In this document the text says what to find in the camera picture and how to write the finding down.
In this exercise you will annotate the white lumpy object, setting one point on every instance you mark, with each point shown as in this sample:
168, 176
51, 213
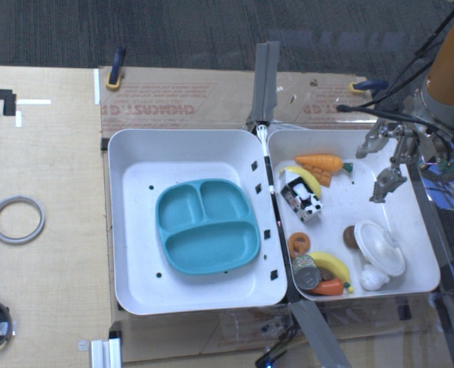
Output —
372, 278

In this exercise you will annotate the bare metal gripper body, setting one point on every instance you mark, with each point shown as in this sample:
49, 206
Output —
418, 138

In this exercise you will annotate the yellow banana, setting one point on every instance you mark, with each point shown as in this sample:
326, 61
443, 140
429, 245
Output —
310, 180
332, 265

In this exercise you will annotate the orange red pepper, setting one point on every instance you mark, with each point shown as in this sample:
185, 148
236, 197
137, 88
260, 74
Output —
328, 288

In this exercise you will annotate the brown round biscuit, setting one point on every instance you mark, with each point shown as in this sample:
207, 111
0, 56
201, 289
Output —
349, 238

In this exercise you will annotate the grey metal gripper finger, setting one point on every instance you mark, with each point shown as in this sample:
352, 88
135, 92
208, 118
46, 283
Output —
389, 182
370, 142

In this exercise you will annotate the brown cardboard board red print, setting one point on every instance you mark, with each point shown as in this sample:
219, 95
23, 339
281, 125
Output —
181, 102

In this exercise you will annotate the white plastic tray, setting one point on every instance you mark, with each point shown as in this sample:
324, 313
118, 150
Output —
142, 274
407, 221

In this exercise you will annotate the orange pretzel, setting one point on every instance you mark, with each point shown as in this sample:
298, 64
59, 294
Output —
294, 245

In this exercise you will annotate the blue divided plate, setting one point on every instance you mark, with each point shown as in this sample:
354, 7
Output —
208, 244

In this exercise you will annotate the orange carrot green top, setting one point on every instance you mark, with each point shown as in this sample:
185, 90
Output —
321, 161

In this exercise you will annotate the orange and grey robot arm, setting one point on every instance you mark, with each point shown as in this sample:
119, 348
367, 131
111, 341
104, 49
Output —
447, 71

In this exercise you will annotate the white round lid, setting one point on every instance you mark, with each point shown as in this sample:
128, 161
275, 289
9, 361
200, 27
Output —
380, 249

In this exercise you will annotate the orange waffle piece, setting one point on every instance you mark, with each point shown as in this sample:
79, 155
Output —
324, 175

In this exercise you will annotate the cow print milk carton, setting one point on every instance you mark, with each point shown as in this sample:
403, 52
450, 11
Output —
301, 201

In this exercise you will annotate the small green label can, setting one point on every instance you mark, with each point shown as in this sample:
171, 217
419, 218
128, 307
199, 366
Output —
306, 274

